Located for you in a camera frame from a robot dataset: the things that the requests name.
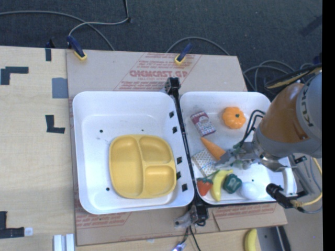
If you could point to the white patterned packet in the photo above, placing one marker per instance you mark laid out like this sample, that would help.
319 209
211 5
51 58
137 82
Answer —
202 161

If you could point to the yellow divided plate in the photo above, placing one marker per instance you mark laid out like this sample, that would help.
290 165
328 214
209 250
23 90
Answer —
125 163

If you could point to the green pepper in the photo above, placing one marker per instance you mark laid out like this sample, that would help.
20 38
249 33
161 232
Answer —
232 184

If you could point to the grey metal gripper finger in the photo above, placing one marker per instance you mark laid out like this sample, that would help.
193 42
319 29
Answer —
223 162
228 153

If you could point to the brown cardboard board red print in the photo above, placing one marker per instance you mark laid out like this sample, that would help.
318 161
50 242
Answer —
146 69

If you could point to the orange carrot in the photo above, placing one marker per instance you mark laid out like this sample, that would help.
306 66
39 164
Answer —
213 148

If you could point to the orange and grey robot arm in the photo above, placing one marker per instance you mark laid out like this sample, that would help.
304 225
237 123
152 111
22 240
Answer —
284 119

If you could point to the white egg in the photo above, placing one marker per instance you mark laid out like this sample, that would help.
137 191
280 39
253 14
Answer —
249 190

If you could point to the red and white carton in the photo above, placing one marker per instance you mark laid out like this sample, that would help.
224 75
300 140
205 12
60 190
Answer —
203 123

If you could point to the yellow banana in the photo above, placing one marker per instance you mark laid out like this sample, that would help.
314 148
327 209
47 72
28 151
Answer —
251 240
217 186

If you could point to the white plastic tray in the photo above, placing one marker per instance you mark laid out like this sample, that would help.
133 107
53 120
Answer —
91 166
261 106

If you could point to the red strawberry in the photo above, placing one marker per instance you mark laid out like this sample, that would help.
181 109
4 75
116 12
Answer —
204 187

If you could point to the black cylinder on white bracket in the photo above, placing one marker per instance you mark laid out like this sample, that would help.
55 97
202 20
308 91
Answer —
280 195

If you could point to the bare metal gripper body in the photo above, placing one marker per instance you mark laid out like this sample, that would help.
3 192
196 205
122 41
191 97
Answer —
248 155

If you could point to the thin black and white rod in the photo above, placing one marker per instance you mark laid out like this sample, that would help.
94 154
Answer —
186 145

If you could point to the orange pumpkin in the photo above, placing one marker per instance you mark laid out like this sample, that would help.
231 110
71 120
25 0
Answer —
233 119

